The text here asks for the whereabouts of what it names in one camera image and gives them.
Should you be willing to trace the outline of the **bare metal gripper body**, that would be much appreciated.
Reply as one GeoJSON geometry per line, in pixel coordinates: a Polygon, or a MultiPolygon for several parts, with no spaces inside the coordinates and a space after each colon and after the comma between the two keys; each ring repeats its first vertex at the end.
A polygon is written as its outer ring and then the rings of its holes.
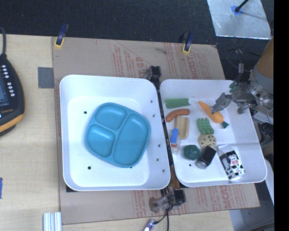
{"type": "Polygon", "coordinates": [[[258,84],[240,83],[232,94],[232,100],[236,104],[248,103],[249,108],[261,106],[267,111],[274,109],[273,95],[258,84]]]}

